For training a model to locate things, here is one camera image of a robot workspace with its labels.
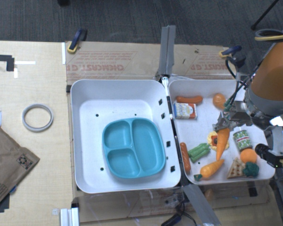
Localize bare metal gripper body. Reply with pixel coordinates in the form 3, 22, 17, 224
228, 100, 253, 127

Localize yellow round toy food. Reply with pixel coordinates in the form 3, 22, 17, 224
207, 130, 230, 152

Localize white plastic tray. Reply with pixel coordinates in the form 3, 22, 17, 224
167, 79, 276, 186
70, 79, 182, 194

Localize green and red can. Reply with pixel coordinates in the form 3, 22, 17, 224
233, 129, 254, 152

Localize green beans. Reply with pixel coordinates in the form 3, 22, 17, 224
187, 143, 211, 163

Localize white and orange carton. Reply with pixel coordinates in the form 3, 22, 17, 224
173, 102, 198, 120

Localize orange fruit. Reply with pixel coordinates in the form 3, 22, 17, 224
240, 148, 258, 164

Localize orange sausage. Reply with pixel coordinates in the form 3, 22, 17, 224
179, 142, 192, 173
175, 95, 204, 105

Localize orange carrot with green top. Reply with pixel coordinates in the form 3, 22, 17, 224
193, 159, 225, 182

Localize green broccoli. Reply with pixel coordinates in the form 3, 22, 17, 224
242, 161, 260, 178

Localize blue divided plate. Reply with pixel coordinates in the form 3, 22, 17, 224
102, 117, 166, 179

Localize brown cardboard board red print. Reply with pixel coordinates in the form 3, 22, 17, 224
65, 40, 275, 223

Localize brown padded envelope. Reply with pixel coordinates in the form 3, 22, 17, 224
0, 117, 41, 213

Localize black cylinder on white bracket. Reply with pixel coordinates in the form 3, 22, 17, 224
254, 116, 283, 170

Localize grey tape ring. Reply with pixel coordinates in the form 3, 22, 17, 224
21, 103, 54, 133

